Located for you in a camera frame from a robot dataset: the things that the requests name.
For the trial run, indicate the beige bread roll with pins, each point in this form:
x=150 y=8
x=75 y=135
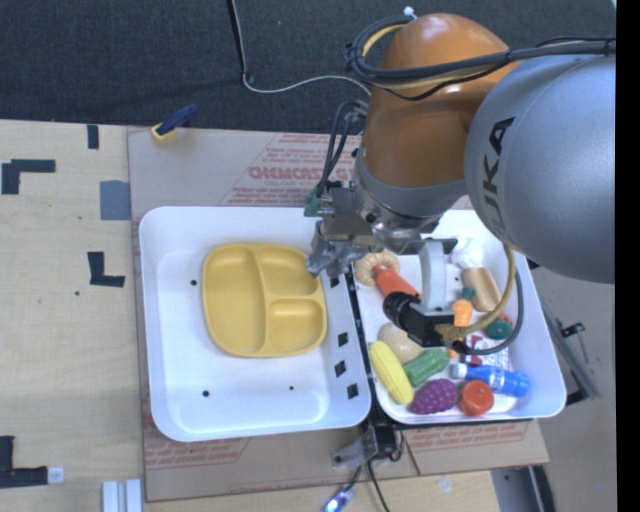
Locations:
x=482 y=290

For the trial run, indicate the yellow corn cob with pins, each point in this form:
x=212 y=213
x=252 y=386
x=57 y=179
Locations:
x=390 y=372

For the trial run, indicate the small orange carrot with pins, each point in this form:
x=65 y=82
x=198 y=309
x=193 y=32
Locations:
x=462 y=312

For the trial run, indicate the green bean bundle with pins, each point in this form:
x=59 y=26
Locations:
x=425 y=366

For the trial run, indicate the yellow divided plate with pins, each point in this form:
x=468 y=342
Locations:
x=235 y=300

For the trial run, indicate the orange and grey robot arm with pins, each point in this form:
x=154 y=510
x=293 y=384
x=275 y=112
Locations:
x=540 y=165

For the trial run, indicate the beige doughnut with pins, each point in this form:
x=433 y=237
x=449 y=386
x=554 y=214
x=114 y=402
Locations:
x=364 y=270

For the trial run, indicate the beige potato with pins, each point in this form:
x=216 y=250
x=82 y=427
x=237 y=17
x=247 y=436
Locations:
x=397 y=345

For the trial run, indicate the blue and white bottle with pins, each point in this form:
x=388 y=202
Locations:
x=500 y=380

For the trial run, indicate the brown cardboard board, red print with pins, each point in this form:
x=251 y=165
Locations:
x=200 y=165

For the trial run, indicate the thin black and white rod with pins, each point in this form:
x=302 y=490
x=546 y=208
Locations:
x=361 y=330

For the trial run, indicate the red tomato with green top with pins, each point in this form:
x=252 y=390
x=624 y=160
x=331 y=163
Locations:
x=499 y=327

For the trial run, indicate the orange tangerine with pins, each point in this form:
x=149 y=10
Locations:
x=476 y=398

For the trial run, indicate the white garlic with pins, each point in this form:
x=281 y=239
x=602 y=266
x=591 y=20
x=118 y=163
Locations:
x=467 y=254

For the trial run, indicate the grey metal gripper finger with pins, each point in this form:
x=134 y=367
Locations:
x=319 y=260
x=345 y=257

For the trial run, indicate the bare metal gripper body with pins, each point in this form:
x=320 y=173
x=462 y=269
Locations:
x=350 y=220

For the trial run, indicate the purple grapes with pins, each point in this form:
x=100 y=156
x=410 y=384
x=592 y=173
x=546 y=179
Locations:
x=435 y=397

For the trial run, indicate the white plastic tray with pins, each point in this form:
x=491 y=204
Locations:
x=535 y=370
x=240 y=395

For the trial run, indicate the red and white packet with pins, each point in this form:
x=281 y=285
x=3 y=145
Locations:
x=492 y=355

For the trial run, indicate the red-orange sausage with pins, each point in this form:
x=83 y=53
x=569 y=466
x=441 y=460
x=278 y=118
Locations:
x=392 y=282

